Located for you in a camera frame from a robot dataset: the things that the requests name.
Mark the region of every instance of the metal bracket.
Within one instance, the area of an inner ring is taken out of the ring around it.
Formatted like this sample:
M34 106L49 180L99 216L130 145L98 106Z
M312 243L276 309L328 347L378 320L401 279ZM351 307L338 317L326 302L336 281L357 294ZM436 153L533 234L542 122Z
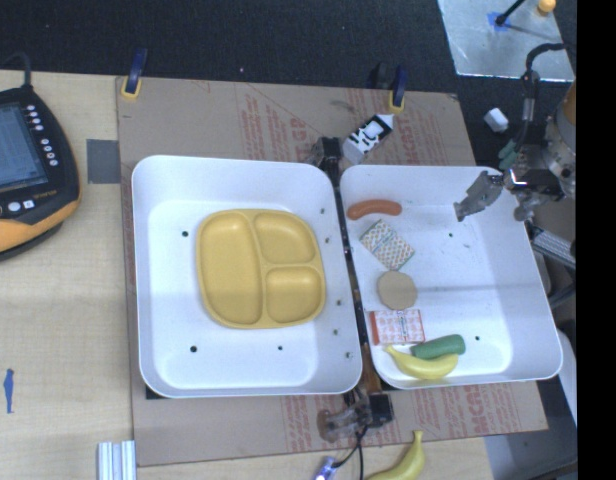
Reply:
M529 222L526 222L526 230L535 252L561 263L567 269L577 269L572 242Z
M364 308L359 294L355 267L352 262L348 229L346 227L346 215L339 190L339 181L341 177L339 161L342 156L342 147L338 138L321 137L317 143L313 145L310 155L305 161L305 163L314 165L324 171L328 175L333 186L363 357L362 381L353 392L358 394L361 393L360 399L339 413L330 414L329 411L322 411L317 417L319 434L323 439L329 442L334 442L338 438L344 436L354 436L355 432L361 432L364 427L380 427L392 421L394 417L392 403L389 396L382 392L381 381L374 369L370 356Z
M488 171L481 171L477 179L466 190L468 194L461 203L454 203L455 214L459 222L473 213L484 210L494 203L504 188L502 174L490 175Z

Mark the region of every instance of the blue clamp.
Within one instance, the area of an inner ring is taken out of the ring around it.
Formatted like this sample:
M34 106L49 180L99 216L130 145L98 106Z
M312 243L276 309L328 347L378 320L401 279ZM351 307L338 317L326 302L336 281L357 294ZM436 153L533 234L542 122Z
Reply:
M390 101L388 102L388 107L393 114L401 112L406 104L405 93L407 78L406 70L402 68L401 65L397 66L395 79L390 86Z
M137 99L141 90L141 74L146 66L146 58L148 57L147 48L136 48L135 55L130 66L130 74L124 77L124 82L121 85L121 95L130 99Z

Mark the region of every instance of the black wire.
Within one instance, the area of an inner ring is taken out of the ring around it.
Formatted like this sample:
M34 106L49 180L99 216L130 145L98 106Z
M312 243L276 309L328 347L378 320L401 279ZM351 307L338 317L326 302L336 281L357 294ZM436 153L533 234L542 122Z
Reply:
M526 72L521 76L521 82L524 88L525 99L536 101L539 93L539 75L532 70L532 64L537 56L548 51L564 50L566 48L565 43L544 43L536 46L528 55L526 55ZM513 139L515 143L514 151L519 153L522 146L526 142L528 136L528 130L530 128L530 119L523 119L521 129L517 136Z
M30 57L25 52L15 52L10 57L8 57L5 61L1 63L0 68L8 65L14 59L20 59L22 64L24 65L24 86L32 87L32 68L30 64Z
M350 457L352 457L354 455L354 453L359 450L359 479L363 480L364 478L364 455L363 452L361 450L361 441L363 440L364 436L366 435L366 432L368 431L368 425L364 426L364 429L361 432L355 432L355 436L357 437L357 444L355 444L355 447L350 450L350 453L342 460L340 460L339 462L335 462L333 463L332 467L334 469L339 469L341 466L343 466L346 462L348 462L348 459L350 459Z

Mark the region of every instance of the toy banana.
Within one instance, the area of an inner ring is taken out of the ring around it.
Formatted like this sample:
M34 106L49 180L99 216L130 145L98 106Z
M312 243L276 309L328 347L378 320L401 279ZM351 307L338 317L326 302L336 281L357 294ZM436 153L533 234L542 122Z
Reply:
M434 359L422 359L411 354L399 352L392 345L386 347L397 367L406 375L418 379L440 379L455 369L459 354L444 354Z
M415 480L426 463L424 449L421 446L422 430L413 432L415 439L399 464L391 469L371 475L368 480Z

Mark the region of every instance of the green toy cucumber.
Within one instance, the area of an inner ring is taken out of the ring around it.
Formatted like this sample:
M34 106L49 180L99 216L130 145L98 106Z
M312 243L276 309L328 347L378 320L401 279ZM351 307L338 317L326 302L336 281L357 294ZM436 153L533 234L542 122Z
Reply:
M434 359L444 354L463 354L466 342L459 334L450 334L410 347L410 353L421 359Z

